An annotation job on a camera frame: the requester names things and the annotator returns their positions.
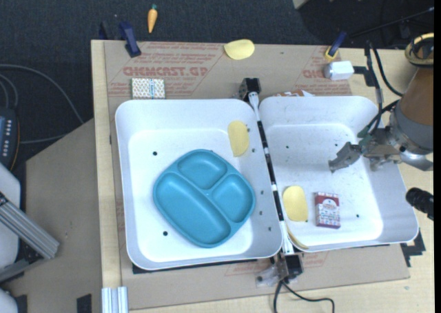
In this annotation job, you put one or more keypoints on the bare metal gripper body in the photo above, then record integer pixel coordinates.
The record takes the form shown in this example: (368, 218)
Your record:
(386, 146)

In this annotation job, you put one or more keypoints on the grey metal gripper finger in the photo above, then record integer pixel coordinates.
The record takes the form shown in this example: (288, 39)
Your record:
(344, 157)
(379, 163)

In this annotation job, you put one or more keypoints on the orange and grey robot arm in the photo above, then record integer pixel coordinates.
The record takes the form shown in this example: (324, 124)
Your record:
(416, 98)

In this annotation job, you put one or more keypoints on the white plastic tray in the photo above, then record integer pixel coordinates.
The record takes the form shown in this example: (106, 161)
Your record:
(144, 184)
(344, 201)

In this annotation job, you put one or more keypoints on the red and white carton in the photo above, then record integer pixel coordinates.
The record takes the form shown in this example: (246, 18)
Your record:
(327, 210)

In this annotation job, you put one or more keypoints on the yellow potato chip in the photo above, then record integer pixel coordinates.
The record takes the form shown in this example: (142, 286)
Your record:
(239, 49)
(295, 203)
(238, 138)

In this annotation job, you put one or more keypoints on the thin black and white rod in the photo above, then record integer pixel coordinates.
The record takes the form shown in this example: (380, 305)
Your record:
(266, 146)

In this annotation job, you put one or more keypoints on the orange and white packet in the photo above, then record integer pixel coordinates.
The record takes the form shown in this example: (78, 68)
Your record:
(293, 93)

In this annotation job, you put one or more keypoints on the white and grey small can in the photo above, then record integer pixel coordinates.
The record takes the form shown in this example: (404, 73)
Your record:
(339, 70)

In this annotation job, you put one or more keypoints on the blue divided plate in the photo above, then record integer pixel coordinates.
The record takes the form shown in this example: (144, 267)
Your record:
(196, 201)

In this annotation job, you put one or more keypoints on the brown cardboard board red print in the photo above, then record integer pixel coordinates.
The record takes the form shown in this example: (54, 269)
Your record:
(193, 73)

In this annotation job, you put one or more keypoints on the white patterned flat packet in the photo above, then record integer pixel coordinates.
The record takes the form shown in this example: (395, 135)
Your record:
(148, 88)

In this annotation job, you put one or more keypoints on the orange carrot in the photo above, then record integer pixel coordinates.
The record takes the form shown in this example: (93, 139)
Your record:
(152, 19)

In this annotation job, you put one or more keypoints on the black cylinder on white bracket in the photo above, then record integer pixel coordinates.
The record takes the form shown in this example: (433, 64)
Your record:
(421, 199)

